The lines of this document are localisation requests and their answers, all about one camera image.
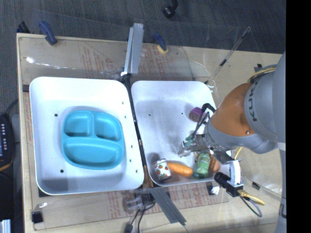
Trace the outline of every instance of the toy carrot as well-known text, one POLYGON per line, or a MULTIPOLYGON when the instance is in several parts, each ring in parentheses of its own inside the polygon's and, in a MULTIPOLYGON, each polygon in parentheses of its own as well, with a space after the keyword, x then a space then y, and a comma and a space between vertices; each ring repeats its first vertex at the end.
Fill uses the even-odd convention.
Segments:
POLYGON ((174 171, 175 173, 185 177, 190 177, 193 174, 192 168, 184 164, 168 162, 167 166, 171 171, 174 171))

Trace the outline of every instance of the blue divided tray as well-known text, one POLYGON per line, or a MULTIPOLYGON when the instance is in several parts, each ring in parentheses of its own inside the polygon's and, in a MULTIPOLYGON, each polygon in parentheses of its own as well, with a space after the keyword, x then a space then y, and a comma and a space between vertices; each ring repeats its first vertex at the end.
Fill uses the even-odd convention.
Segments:
POLYGON ((124 156, 122 125, 107 113, 73 111, 63 124, 62 152, 65 160, 77 167, 114 168, 124 156))

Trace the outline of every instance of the blue clamp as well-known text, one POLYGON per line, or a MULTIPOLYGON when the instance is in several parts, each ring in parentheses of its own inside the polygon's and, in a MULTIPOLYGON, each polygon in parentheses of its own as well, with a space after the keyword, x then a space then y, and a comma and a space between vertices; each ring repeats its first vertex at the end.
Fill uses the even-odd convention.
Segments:
POLYGON ((167 53, 168 49, 166 48, 166 44, 165 44, 165 40, 162 38, 162 36, 158 33, 155 32, 152 35, 153 39, 158 43, 158 49, 162 52, 162 53, 167 53))
POLYGON ((46 35, 45 39, 50 43, 50 45, 54 45, 57 43, 57 40, 55 39, 55 36, 53 34, 52 28, 46 21, 39 22, 39 29, 43 34, 46 35))

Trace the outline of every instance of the small tin can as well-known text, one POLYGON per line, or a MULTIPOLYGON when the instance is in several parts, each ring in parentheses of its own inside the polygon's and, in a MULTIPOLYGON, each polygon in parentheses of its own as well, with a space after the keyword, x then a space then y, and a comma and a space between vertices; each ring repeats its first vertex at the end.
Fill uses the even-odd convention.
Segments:
POLYGON ((159 181, 163 181, 171 177, 171 171, 167 166, 166 159, 154 162, 153 167, 159 181))

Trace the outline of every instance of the gray robot arm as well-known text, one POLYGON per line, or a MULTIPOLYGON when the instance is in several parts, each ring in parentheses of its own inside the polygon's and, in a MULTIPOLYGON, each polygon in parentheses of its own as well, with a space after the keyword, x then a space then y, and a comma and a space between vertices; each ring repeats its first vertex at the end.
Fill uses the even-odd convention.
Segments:
POLYGON ((283 189, 276 227, 277 233, 286 232, 286 53, 272 72, 262 72, 248 84, 231 91, 211 119, 203 135, 196 135, 192 144, 185 142, 178 156, 202 149, 209 151, 222 164, 233 161, 226 152, 246 147, 262 154, 279 148, 283 189))

